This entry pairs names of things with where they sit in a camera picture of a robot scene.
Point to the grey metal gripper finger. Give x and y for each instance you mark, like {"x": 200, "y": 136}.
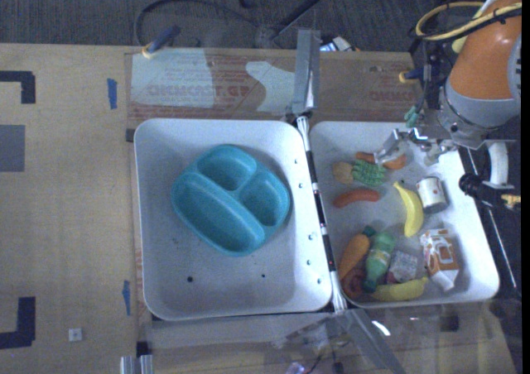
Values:
{"x": 434, "y": 153}
{"x": 391, "y": 147}

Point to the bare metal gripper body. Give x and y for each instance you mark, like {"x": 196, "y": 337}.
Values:
{"x": 451, "y": 134}

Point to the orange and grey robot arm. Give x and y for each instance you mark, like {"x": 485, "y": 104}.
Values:
{"x": 482, "y": 66}

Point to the tan toy bread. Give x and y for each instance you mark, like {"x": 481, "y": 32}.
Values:
{"x": 342, "y": 172}

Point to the red toy sausage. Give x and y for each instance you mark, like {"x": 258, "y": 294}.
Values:
{"x": 356, "y": 197}

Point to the yellow banana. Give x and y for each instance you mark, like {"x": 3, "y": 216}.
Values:
{"x": 399, "y": 291}
{"x": 412, "y": 211}

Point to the brown cardboard board red print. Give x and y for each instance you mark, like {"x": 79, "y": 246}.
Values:
{"x": 352, "y": 87}

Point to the white plastic tray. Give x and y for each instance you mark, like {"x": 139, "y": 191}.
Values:
{"x": 463, "y": 240}
{"x": 215, "y": 281}

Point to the white and orange carton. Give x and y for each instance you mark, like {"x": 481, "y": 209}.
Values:
{"x": 443, "y": 256}

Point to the orange carrot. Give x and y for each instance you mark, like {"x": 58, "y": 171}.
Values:
{"x": 354, "y": 252}

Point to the green plastic bottle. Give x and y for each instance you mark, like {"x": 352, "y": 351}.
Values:
{"x": 377, "y": 260}

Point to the small white printed packet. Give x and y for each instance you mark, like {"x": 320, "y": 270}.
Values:
{"x": 403, "y": 267}

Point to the red toy doughnut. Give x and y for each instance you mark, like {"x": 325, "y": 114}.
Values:
{"x": 353, "y": 283}

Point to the blue divided plate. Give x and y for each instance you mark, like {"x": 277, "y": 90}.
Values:
{"x": 215, "y": 215}

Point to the small white square tile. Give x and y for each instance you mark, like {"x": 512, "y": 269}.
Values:
{"x": 75, "y": 334}

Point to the black cylinder on white bracket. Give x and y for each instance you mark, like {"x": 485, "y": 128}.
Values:
{"x": 486, "y": 192}

